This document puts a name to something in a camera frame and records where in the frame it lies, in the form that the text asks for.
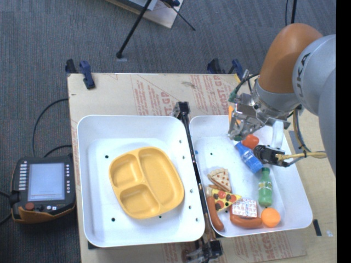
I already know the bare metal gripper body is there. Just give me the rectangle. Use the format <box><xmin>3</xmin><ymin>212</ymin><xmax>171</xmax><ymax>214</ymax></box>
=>
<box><xmin>231</xmin><ymin>92</ymin><xmax>291</xmax><ymax>132</ymax></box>

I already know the blue bottle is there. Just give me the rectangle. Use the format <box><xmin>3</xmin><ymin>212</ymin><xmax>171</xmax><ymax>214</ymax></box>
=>
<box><xmin>234</xmin><ymin>141</ymin><xmax>264</xmax><ymax>174</ymax></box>

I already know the tan pizza slice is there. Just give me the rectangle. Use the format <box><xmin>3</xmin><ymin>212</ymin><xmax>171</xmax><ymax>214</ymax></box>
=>
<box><xmin>207</xmin><ymin>168</ymin><xmax>232</xmax><ymax>193</ymax></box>

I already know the green bottle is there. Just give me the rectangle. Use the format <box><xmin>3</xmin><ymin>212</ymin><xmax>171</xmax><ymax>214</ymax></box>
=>
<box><xmin>258</xmin><ymin>167</ymin><xmax>274</xmax><ymax>208</ymax></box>

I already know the yellow pepperoni pizza slice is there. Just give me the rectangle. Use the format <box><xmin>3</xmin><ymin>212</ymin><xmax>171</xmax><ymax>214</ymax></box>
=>
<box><xmin>210</xmin><ymin>187</ymin><xmax>243</xmax><ymax>213</ymax></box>

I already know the red and white carton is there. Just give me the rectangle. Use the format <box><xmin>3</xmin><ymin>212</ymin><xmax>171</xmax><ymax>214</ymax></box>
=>
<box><xmin>231</xmin><ymin>197</ymin><xmax>259</xmax><ymax>219</ymax></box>

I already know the white plastic tray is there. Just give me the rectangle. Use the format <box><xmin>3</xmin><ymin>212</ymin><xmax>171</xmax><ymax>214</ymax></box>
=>
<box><xmin>76</xmin><ymin>115</ymin><xmax>206</xmax><ymax>248</ymax></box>
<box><xmin>189</xmin><ymin>115</ymin><xmax>314</xmax><ymax>238</ymax></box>

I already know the brown sausage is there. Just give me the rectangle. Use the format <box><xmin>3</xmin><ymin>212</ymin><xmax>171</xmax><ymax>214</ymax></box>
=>
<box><xmin>229</xmin><ymin>205</ymin><xmax>264</xmax><ymax>229</ymax></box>
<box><xmin>206</xmin><ymin>196</ymin><xmax>225</xmax><ymax>232</ymax></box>

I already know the orange ball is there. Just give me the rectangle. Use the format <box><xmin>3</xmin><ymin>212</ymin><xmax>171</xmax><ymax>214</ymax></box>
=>
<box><xmin>261</xmin><ymin>207</ymin><xmax>281</xmax><ymax>228</ymax></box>

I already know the yellow divided plate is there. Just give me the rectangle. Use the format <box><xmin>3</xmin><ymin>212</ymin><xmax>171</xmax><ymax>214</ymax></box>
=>
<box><xmin>108</xmin><ymin>146</ymin><xmax>185</xmax><ymax>220</ymax></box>

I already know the brown cardboard board red print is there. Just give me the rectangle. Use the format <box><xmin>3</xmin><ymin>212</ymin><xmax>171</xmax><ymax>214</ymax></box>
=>
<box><xmin>67</xmin><ymin>72</ymin><xmax>337</xmax><ymax>263</ymax></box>

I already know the black cylinder on white bracket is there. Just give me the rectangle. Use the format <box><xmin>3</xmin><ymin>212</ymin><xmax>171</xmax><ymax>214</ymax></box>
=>
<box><xmin>253</xmin><ymin>120</ymin><xmax>286</xmax><ymax>167</ymax></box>

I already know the black block with thin wires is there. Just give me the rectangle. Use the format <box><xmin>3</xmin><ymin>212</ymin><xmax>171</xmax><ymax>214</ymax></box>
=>
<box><xmin>172</xmin><ymin>101</ymin><xmax>191</xmax><ymax>119</ymax></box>
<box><xmin>185</xmin><ymin>238</ymin><xmax>224</xmax><ymax>262</ymax></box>

